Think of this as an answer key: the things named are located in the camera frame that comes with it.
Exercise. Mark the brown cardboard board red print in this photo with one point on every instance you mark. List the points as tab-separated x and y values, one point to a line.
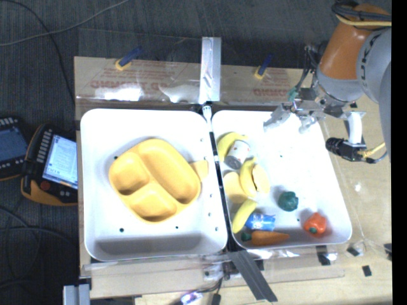
365	221

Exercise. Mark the yellow divided plate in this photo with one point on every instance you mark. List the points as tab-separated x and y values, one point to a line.
159	173

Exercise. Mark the white small can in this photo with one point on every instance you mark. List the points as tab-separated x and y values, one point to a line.
238	152

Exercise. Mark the pale yellow rounded piece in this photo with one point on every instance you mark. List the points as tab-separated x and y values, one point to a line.
233	187

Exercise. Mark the orange bell pepper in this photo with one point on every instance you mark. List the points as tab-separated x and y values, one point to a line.
314	222

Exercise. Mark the black cylinder on white bracket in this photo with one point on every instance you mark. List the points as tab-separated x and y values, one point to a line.
345	148

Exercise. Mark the yellow banana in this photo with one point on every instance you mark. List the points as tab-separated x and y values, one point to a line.
243	213
224	143
246	178

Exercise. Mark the green broccoli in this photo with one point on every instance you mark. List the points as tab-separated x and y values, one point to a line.
287	201

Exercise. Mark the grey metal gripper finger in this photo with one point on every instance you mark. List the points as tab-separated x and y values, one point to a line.
307	124
277	119

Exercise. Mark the white plastic tray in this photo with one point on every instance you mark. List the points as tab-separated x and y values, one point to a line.
105	234
305	170

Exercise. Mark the blue and white packet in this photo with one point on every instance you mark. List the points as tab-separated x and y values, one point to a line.
260	221

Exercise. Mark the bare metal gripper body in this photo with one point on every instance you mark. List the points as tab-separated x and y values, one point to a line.
310	104

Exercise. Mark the tan bread slice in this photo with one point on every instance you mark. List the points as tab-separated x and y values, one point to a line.
262	178

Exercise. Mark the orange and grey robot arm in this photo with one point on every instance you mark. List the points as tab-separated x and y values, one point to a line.
345	52

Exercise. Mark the orange carrot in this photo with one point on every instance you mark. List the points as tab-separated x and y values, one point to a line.
268	238

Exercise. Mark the yellow flat slice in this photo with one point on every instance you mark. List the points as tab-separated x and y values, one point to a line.
201	168

